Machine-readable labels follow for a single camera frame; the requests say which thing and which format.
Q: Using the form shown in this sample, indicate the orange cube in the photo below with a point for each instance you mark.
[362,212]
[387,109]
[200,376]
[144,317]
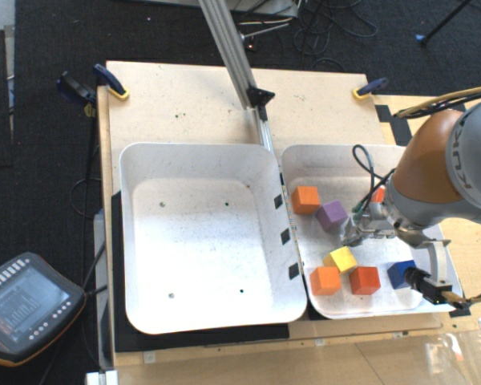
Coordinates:
[325,281]
[304,199]

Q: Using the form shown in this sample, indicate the black cylinder on white bracket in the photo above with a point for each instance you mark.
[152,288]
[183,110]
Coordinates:
[429,285]

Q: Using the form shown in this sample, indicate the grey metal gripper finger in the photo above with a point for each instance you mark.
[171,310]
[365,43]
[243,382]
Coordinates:
[349,231]
[359,239]

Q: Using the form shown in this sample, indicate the blue cube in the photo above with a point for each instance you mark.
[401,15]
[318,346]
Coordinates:
[397,275]

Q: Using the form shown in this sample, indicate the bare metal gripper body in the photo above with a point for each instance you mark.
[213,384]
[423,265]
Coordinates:
[374,223]

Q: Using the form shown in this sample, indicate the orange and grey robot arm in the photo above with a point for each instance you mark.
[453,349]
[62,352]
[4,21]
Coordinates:
[433,167]

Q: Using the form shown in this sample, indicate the red cube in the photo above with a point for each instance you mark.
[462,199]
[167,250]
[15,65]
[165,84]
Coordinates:
[364,281]

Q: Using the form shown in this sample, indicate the yellow cube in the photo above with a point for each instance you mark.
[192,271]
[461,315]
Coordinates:
[341,259]

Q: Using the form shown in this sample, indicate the purple cube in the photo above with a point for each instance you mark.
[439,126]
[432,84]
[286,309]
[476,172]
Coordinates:
[331,215]

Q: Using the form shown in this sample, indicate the pale wood board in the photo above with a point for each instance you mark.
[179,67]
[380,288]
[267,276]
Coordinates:
[192,106]

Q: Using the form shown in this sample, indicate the white plastic tray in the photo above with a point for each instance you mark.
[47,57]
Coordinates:
[200,247]
[381,307]

